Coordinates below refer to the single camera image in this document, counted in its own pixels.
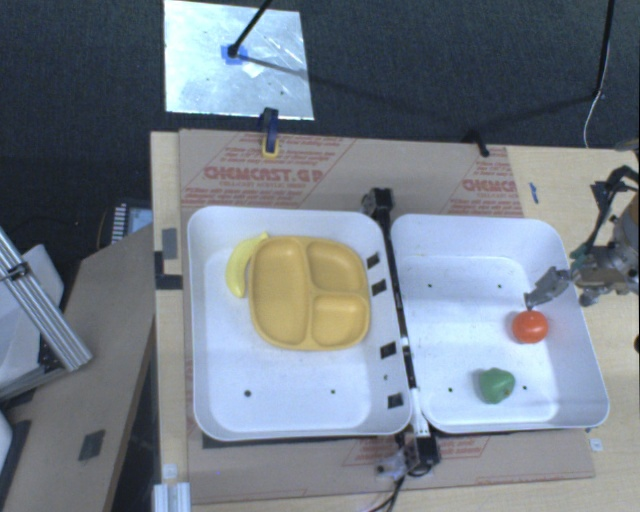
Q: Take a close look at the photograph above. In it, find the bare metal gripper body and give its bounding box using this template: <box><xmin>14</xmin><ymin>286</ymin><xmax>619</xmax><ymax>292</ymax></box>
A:
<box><xmin>569</xmin><ymin>240</ymin><xmax>640</xmax><ymax>297</ymax></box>

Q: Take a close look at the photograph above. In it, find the orange red tomato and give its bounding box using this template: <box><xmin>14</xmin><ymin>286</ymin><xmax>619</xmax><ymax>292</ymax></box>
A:
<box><xmin>511</xmin><ymin>309</ymin><xmax>550</xmax><ymax>345</ymax></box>

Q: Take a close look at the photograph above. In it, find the white plastic tray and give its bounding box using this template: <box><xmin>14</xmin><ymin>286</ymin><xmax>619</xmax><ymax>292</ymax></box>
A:
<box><xmin>389</xmin><ymin>213</ymin><xmax>611</xmax><ymax>435</ymax></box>
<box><xmin>186</xmin><ymin>205</ymin><xmax>414</xmax><ymax>443</ymax></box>

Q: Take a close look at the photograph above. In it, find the green bell pepper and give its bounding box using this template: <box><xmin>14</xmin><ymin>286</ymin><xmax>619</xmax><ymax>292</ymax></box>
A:
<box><xmin>477</xmin><ymin>367</ymin><xmax>517</xmax><ymax>404</ymax></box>

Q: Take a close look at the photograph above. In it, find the thin black and white rod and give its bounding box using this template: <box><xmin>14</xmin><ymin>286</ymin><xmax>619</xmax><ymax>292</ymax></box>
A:
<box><xmin>377</xmin><ymin>208</ymin><xmax>427</xmax><ymax>437</ymax></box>

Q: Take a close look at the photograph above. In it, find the brown cardboard board red print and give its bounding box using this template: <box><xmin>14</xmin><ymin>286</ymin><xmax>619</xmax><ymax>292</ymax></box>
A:
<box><xmin>177</xmin><ymin>128</ymin><xmax>597</xmax><ymax>506</ymax></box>

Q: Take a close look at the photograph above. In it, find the yellow divided plate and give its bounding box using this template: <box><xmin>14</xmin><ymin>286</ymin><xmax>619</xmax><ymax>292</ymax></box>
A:
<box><xmin>248</xmin><ymin>236</ymin><xmax>372</xmax><ymax>351</ymax></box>

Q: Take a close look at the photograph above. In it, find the yellow banana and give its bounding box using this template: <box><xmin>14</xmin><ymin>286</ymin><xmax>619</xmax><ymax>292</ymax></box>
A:
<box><xmin>224</xmin><ymin>231</ymin><xmax>270</xmax><ymax>300</ymax></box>

